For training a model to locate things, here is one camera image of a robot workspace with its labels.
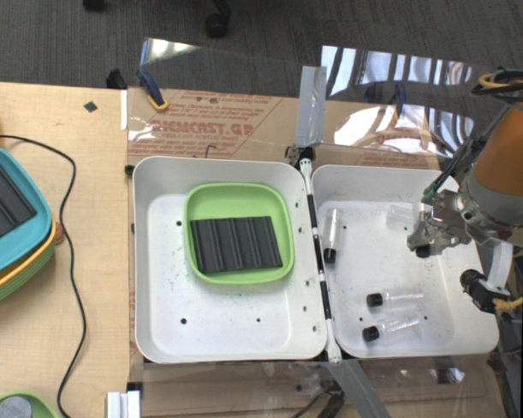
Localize orange plate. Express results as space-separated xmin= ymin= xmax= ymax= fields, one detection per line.
xmin=0 ymin=213 xmax=58 ymax=300

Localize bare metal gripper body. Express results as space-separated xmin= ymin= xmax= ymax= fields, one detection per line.
xmin=419 ymin=187 xmax=479 ymax=252

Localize brown cardboard board red print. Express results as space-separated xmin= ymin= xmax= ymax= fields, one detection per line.
xmin=116 ymin=86 xmax=520 ymax=418

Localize green plate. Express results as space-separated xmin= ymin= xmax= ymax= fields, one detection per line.
xmin=181 ymin=181 xmax=299 ymax=288
xmin=0 ymin=236 xmax=57 ymax=312
xmin=0 ymin=389 xmax=64 ymax=418

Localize clear bottle with black cap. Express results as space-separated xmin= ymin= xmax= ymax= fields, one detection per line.
xmin=360 ymin=314 xmax=421 ymax=345
xmin=366 ymin=288 xmax=425 ymax=311
xmin=385 ymin=203 xmax=434 ymax=260
xmin=321 ymin=208 xmax=345 ymax=265

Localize thin black and white rod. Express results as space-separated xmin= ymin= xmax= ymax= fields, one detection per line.
xmin=292 ymin=158 xmax=350 ymax=364

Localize black cylinder on white bracket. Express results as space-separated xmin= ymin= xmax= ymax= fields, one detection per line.
xmin=458 ymin=239 xmax=514 ymax=315

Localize blue plate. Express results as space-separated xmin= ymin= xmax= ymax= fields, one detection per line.
xmin=0 ymin=145 xmax=56 ymax=281

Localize white plastic tray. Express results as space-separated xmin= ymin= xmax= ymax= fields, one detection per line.
xmin=303 ymin=164 xmax=506 ymax=365
xmin=125 ymin=155 xmax=335 ymax=371

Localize grey metal cylinder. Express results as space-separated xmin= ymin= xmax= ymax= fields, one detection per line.
xmin=0 ymin=394 xmax=35 ymax=418

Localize black ribbed block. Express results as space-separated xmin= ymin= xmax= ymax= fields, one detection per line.
xmin=0 ymin=164 xmax=39 ymax=249
xmin=187 ymin=212 xmax=286 ymax=278

